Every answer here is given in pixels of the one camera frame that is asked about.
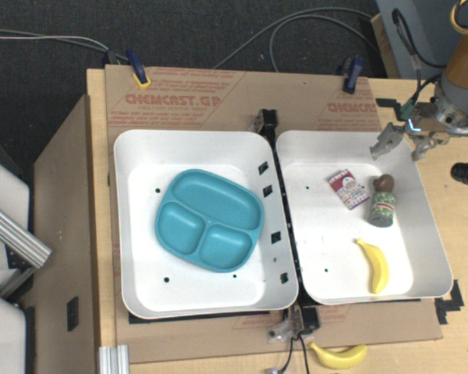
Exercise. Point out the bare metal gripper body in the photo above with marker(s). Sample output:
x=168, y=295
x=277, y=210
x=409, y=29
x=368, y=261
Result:
x=433, y=121

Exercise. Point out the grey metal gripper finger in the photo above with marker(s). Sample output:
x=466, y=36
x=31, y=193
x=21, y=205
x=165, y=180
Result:
x=427, y=142
x=388, y=138

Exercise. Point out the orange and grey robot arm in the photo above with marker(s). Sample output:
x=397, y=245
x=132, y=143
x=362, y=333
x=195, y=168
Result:
x=462, y=64

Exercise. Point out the red and white carton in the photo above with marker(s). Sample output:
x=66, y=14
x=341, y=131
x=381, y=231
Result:
x=349, y=189

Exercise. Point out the green patterned bottle, brown cap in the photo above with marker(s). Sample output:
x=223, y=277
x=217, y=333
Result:
x=382, y=205

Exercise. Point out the white plastic tray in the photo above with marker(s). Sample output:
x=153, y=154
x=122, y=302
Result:
x=140, y=224
x=327, y=248

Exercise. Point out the yellow banana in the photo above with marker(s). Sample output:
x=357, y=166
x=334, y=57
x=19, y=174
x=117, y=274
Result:
x=378, y=267
x=341, y=358

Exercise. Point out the brown cardboard board, red print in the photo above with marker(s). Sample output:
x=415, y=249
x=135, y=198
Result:
x=218, y=103

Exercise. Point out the blue divided plate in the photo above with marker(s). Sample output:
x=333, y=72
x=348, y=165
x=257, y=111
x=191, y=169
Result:
x=208, y=209

